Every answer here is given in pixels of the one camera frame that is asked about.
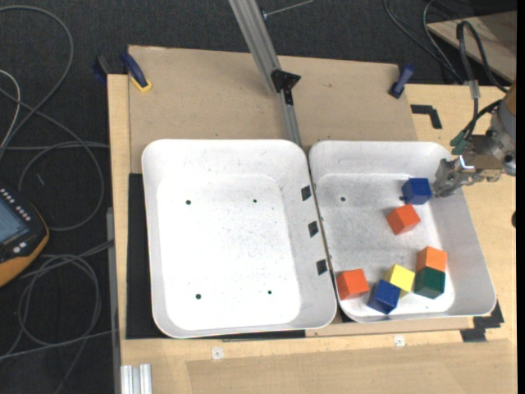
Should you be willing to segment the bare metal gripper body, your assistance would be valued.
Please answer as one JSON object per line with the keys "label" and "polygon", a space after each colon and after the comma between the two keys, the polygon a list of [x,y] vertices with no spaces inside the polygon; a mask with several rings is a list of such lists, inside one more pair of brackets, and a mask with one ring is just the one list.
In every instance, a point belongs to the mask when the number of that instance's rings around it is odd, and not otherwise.
{"label": "bare metal gripper body", "polygon": [[502,175],[516,176],[515,140],[494,127],[484,135],[472,135],[461,157],[465,167],[487,181],[498,181]]}

